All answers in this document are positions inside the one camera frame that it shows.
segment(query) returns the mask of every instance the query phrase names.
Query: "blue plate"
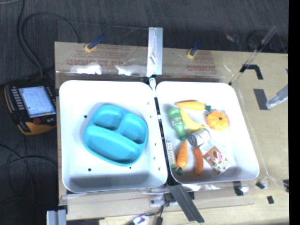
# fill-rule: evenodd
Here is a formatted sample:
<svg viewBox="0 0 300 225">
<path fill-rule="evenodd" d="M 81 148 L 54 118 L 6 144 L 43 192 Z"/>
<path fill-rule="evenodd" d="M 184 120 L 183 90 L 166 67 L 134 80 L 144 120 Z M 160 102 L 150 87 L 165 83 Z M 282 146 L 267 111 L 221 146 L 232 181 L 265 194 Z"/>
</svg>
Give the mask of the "blue plate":
<svg viewBox="0 0 300 225">
<path fill-rule="evenodd" d="M 147 123 L 135 114 L 113 106 L 98 108 L 83 134 L 83 144 L 97 157 L 120 166 L 134 164 L 148 139 Z"/>
</svg>

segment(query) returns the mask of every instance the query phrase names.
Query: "dark floor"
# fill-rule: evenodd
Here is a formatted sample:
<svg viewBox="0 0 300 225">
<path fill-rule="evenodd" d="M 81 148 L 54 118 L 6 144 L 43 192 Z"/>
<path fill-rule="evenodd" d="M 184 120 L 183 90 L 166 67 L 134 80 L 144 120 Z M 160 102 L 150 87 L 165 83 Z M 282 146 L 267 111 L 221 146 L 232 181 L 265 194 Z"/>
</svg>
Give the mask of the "dark floor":
<svg viewBox="0 0 300 225">
<path fill-rule="evenodd" d="M 39 76 L 38 66 L 53 79 L 54 42 L 89 42 L 89 29 L 100 24 L 162 27 L 165 47 L 190 48 L 201 37 L 199 49 L 225 51 L 253 51 L 275 26 L 264 51 L 288 53 L 289 0 L 0 0 L 0 21 L 2 88 L 15 79 Z M 118 34 L 112 36 L 120 41 Z M 126 43 L 147 45 L 142 39 Z M 46 224 L 46 211 L 56 209 L 56 133 L 23 136 L 2 94 L 1 225 Z"/>
</svg>

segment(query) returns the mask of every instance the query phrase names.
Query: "silver can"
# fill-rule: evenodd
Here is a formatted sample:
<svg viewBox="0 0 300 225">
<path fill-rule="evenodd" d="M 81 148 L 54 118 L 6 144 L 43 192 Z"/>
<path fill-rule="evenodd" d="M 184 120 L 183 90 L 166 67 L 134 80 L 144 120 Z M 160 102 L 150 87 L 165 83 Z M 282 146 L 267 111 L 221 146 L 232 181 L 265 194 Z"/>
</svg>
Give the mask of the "silver can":
<svg viewBox="0 0 300 225">
<path fill-rule="evenodd" d="M 201 128 L 187 137 L 193 147 L 199 147 L 210 140 L 210 132 L 206 128 Z"/>
</svg>

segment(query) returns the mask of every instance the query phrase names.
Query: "wooden table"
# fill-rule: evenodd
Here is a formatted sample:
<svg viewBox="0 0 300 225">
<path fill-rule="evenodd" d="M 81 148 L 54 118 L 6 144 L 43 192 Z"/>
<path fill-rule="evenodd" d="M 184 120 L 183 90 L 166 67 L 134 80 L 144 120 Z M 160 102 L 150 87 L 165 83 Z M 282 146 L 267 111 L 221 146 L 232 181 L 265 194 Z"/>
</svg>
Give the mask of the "wooden table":
<svg viewBox="0 0 300 225">
<path fill-rule="evenodd" d="M 78 44 L 56 43 L 56 69 L 68 59 Z M 187 51 L 182 49 L 164 49 L 163 54 L 179 54 L 184 56 Z M 251 55 L 249 52 L 205 51 L 212 59 L 210 66 L 222 68 L 228 74 L 239 71 L 243 62 Z M 270 182 L 267 189 L 258 186 L 249 188 L 246 196 L 240 199 L 234 194 L 218 195 L 206 191 L 195 192 L 195 205 L 199 208 L 205 223 L 209 225 L 252 225 L 252 224 L 288 224 L 289 223 L 289 193 L 282 180 L 289 179 L 288 163 L 288 101 L 271 110 L 260 110 L 254 89 L 264 91 L 267 99 L 275 97 L 277 92 L 288 84 L 288 54 L 260 53 L 254 61 L 263 76 L 259 80 L 254 70 L 247 70 L 240 79 L 232 85 L 240 99 L 245 121 L 254 146 L 258 148 L 257 156 L 265 166 L 265 175 Z M 64 73 L 56 74 L 56 87 L 70 79 L 82 79 L 82 75 L 70 76 Z M 120 225 L 131 222 L 133 218 L 146 212 L 156 211 L 152 208 L 149 195 L 140 191 L 103 192 L 97 195 L 86 195 L 71 199 L 66 197 L 67 190 L 61 179 L 61 143 L 60 143 L 60 107 L 58 110 L 58 159 L 59 159 L 59 196 L 62 204 L 67 203 L 67 220 L 104 218 L 103 225 Z M 188 224 L 189 221 L 178 205 L 165 207 L 162 214 L 164 225 Z M 155 224 L 156 216 L 144 224 Z"/>
</svg>

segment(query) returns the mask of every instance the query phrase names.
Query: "yellow banana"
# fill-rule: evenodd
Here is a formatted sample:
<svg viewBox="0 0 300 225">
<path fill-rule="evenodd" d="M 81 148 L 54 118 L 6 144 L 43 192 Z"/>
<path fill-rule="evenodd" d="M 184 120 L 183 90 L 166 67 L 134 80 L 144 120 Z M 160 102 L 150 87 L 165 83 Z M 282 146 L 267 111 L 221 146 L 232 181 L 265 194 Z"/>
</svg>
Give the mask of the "yellow banana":
<svg viewBox="0 0 300 225">
<path fill-rule="evenodd" d="M 181 119 L 184 123 L 185 126 L 187 126 L 187 128 L 191 129 L 192 131 L 197 131 L 201 128 L 206 128 L 206 126 L 201 125 L 200 123 L 192 120 L 188 114 L 186 113 L 186 111 L 184 111 L 183 109 L 179 109 L 180 111 L 180 115 L 181 115 Z"/>
</svg>

